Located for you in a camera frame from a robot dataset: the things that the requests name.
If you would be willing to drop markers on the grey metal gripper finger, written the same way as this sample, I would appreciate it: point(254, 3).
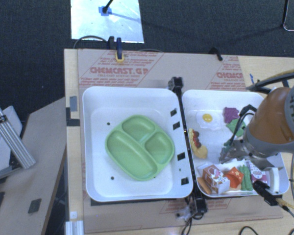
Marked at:
point(237, 159)
point(224, 155)

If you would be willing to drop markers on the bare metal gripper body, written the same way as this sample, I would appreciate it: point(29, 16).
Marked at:
point(240, 149)

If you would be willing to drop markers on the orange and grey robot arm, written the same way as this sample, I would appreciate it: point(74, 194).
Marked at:
point(269, 121)

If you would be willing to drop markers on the white plastic tray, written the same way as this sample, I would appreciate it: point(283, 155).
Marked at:
point(213, 146)
point(98, 170)

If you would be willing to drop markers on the green beans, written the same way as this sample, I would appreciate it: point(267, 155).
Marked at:
point(245, 179)

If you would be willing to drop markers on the green broccoli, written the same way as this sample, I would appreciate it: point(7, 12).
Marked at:
point(235, 128)

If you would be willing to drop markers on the brown and white carton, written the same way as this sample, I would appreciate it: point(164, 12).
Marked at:
point(214, 179)

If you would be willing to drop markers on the maroon and white packet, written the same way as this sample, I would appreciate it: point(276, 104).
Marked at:
point(258, 174)

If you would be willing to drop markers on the purple grapes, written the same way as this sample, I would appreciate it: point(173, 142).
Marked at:
point(230, 114)

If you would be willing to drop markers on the white and yellow fried egg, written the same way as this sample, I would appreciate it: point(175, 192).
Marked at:
point(207, 120)

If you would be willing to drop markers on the thin black rod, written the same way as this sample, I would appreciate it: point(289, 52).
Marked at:
point(185, 131)

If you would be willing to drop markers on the green divided plate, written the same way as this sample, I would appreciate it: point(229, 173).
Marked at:
point(137, 150)

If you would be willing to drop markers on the brown cardboard board red print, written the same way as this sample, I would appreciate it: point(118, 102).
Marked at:
point(142, 67)

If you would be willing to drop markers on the black cylinder on white bracket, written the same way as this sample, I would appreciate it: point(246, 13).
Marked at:
point(274, 180)

